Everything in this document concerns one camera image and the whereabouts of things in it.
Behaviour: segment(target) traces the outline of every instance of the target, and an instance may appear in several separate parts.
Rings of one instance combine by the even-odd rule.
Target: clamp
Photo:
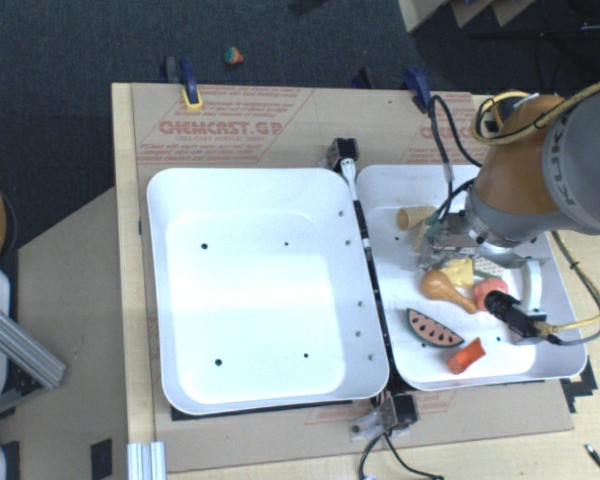
[[[199,110],[202,107],[202,96],[196,82],[193,63],[188,57],[180,57],[178,64],[175,57],[165,57],[164,63],[160,66],[160,81],[182,84],[182,98],[188,110]]]
[[[427,75],[418,67],[410,67],[402,72],[402,88],[415,91],[413,102],[423,114],[427,113],[431,94],[429,92],[429,84],[427,83]]]

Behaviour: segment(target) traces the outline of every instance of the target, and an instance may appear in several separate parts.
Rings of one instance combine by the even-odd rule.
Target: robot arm
[[[464,210],[434,214],[422,242],[420,266],[441,268],[459,256],[511,261],[513,249],[550,231],[572,269],[585,283],[600,311],[600,295],[564,248],[558,230],[600,234],[600,83],[570,99],[522,97],[493,138],[480,123],[499,97],[490,98],[474,119],[474,136],[490,146],[467,191]],[[448,208],[445,201],[441,208]],[[519,301],[487,297],[487,309],[524,338],[564,345],[556,333],[600,321],[553,326],[519,311]],[[600,335],[600,329],[593,339]]]
[[[524,101],[486,142],[465,209],[472,238],[510,248],[551,230],[600,234],[600,84],[573,103]]]

